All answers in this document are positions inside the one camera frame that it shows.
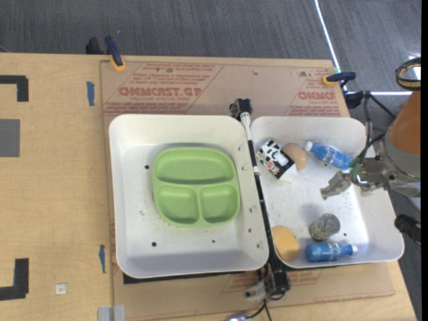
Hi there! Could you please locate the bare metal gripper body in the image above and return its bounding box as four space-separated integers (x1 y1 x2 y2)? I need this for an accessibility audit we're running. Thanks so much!
350 154 393 193

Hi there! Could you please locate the blue plastic bottle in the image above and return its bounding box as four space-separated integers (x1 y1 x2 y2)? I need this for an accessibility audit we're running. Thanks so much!
304 241 359 263
304 140 354 171

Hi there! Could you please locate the white plastic tray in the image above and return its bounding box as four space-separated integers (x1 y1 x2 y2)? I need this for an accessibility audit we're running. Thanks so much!
108 113 270 280
249 116 405 270

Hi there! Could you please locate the green small can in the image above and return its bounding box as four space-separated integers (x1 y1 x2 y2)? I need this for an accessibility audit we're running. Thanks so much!
308 213 342 243

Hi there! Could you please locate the beige bread roll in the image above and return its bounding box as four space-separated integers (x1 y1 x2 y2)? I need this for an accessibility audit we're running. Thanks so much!
282 142 308 172

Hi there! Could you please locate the black and white cow carton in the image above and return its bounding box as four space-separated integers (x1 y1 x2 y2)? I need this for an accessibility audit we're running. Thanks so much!
255 138 298 182

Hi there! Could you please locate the yellow round bread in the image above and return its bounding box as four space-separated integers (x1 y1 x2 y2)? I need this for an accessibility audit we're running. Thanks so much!
270 225 300 262

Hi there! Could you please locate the thin black and white rod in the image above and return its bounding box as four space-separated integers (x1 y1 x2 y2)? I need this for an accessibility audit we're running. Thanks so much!
239 112 285 274

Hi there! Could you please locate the green divided plate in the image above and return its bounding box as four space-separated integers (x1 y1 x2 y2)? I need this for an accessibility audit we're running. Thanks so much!
151 146 242 228

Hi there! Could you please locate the brown cardboard board red print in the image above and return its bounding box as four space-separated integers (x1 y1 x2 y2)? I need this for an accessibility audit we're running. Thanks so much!
100 56 397 317

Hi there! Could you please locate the black cylinder on white bracket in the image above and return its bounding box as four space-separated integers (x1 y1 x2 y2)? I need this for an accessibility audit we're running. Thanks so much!
394 213 421 245

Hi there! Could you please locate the black block with thin wires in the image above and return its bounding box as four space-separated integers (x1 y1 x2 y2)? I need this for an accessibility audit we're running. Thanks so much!
229 98 253 118
267 266 292 296

